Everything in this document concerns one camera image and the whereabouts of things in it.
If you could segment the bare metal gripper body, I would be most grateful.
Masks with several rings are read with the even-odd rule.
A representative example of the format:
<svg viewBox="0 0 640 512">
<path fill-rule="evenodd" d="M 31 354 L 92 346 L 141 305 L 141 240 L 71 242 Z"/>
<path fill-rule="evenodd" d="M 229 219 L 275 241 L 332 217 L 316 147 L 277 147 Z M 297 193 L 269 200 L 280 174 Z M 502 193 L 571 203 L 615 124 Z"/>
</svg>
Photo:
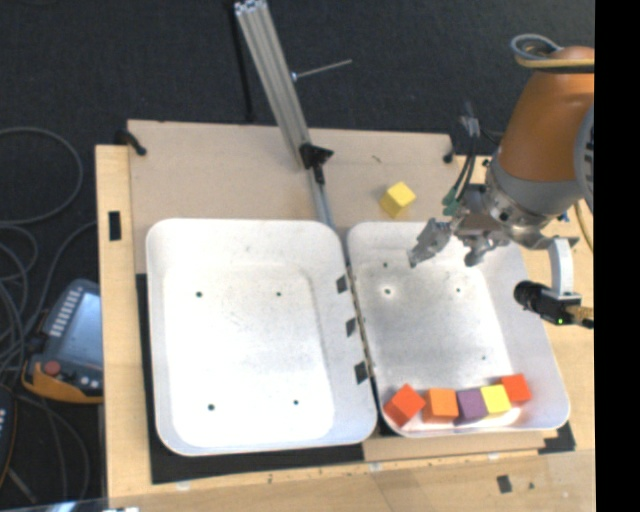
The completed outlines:
<svg viewBox="0 0 640 512">
<path fill-rule="evenodd" d="M 545 250 L 551 239 L 542 233 L 550 218 L 532 213 L 499 187 L 470 185 L 452 219 L 453 234 L 469 247 L 514 242 L 530 250 Z"/>
</svg>

